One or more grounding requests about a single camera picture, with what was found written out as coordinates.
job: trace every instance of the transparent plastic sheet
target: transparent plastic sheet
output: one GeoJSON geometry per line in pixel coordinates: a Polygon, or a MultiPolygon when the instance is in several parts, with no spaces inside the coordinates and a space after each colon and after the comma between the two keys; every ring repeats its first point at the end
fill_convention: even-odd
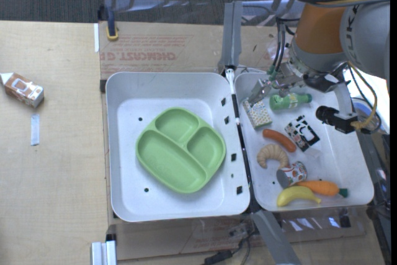
{"type": "MultiPolygon", "coordinates": [[[[266,71],[273,62],[277,48],[275,17],[299,18],[303,5],[290,0],[235,1],[243,2],[242,50],[236,73],[266,71]]],[[[99,19],[101,80],[106,81],[109,76],[121,71],[218,72],[217,64],[222,53],[224,17],[215,12],[223,11],[225,4],[190,3],[183,0],[105,0],[104,4],[112,8],[114,12],[118,39],[110,41],[107,38],[107,21],[99,19]]],[[[286,49],[284,60],[287,58],[288,50],[286,49]]],[[[106,110],[105,99],[103,99],[103,105],[106,110]]],[[[108,151],[109,148],[105,149],[107,170],[109,170],[108,151]]],[[[290,242],[301,246],[297,250],[304,249],[304,242],[310,241],[317,241],[319,246],[327,248],[327,241],[330,238],[366,236],[369,229],[372,230],[372,224],[368,222],[365,214],[366,209],[366,207],[359,207],[357,210],[348,208],[310,210],[302,213],[299,211],[282,212],[277,214],[277,219],[290,242]]],[[[229,233],[238,227],[241,218],[246,220],[248,214],[236,217],[237,219],[226,217],[216,220],[211,220],[211,218],[185,220],[188,222],[188,228],[191,229],[191,239],[198,239],[194,243],[195,248],[190,246],[193,244],[191,241],[185,242],[181,249],[177,246],[172,246],[168,250],[161,246],[157,248],[152,246],[148,250],[142,246],[143,254],[139,256],[136,252],[140,250],[141,238],[129,236],[128,244],[135,246],[133,255],[126,252],[122,259],[235,249],[240,240],[236,237],[231,240],[229,233]],[[225,232],[220,235],[213,230],[216,228],[221,228],[225,232]]],[[[174,227],[172,222],[172,220],[158,221],[156,225],[149,222],[147,226],[145,222],[125,223],[112,213],[109,204],[110,234],[113,231],[126,233],[128,229],[139,234],[146,232],[148,228],[153,231],[153,227],[165,227],[172,228],[167,232],[168,235],[170,233],[178,235],[179,228],[177,225],[174,227]]],[[[264,245],[260,235],[253,235],[251,241],[253,246],[264,245]]],[[[305,264],[317,264],[321,259],[320,256],[317,256],[318,259],[313,255],[310,257],[312,257],[310,260],[305,260],[305,264]]],[[[343,252],[339,260],[344,261],[343,252]]],[[[255,262],[254,259],[248,259],[246,264],[256,264],[255,262]]]]}

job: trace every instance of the croissant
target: croissant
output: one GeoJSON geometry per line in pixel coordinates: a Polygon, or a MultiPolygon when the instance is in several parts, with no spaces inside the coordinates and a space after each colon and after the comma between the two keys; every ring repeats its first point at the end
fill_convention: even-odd
{"type": "Polygon", "coordinates": [[[266,161],[268,159],[276,159],[280,162],[280,166],[278,169],[284,168],[289,165],[289,160],[287,153],[283,151],[280,145],[269,143],[265,147],[262,147],[259,150],[256,156],[257,162],[263,168],[267,168],[266,161]]]}

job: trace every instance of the chocolate milk carton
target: chocolate milk carton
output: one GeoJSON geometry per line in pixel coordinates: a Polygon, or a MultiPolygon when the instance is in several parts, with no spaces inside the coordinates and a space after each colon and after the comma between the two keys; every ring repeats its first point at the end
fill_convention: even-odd
{"type": "Polygon", "coordinates": [[[8,95],[33,108],[36,108],[44,98],[44,90],[41,86],[17,73],[0,74],[0,82],[8,95]]]}

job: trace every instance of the carrot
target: carrot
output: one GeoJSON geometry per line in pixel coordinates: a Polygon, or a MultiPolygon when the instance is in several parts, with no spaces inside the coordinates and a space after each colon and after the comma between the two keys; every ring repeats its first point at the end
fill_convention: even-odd
{"type": "Polygon", "coordinates": [[[293,153],[295,150],[297,150],[296,144],[294,144],[287,136],[283,135],[282,133],[276,132],[275,130],[263,129],[262,136],[279,142],[290,153],[293,153]]]}
{"type": "Polygon", "coordinates": [[[308,187],[310,190],[318,194],[332,196],[339,193],[343,197],[347,197],[347,189],[338,188],[337,184],[332,181],[305,180],[298,182],[297,185],[308,187]]]}

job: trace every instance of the toy carrot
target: toy carrot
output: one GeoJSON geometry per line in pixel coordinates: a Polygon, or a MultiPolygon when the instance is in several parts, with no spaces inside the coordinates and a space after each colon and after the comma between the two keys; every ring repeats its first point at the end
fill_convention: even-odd
{"type": "Polygon", "coordinates": [[[347,189],[340,189],[336,183],[325,180],[305,180],[297,183],[298,186],[308,187],[315,193],[323,195],[336,195],[340,194],[343,197],[347,197],[347,189]]]}

